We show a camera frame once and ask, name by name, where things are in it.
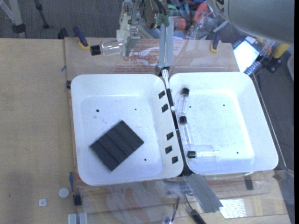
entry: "tripod leg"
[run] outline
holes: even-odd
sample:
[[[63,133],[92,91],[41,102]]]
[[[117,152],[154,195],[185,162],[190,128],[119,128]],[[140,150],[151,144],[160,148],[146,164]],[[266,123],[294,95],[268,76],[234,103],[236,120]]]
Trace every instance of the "tripod leg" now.
[[[38,10],[38,12],[39,12],[39,14],[41,16],[41,19],[43,21],[43,28],[48,29],[49,25],[48,25],[48,23],[47,23],[47,21],[45,19],[45,16],[43,15],[43,7],[42,7],[42,5],[39,3],[38,0],[33,0],[33,1],[36,4],[36,8],[37,8],[37,10]]]
[[[20,38],[26,38],[26,33],[25,33],[26,27],[23,24],[18,0],[9,0],[9,4],[14,18],[13,31],[17,33]]]

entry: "black square object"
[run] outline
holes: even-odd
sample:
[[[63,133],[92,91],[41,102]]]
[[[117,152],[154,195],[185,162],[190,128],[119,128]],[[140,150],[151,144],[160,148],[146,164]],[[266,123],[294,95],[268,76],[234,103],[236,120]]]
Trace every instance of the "black square object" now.
[[[113,171],[143,143],[144,141],[122,120],[90,147]]]

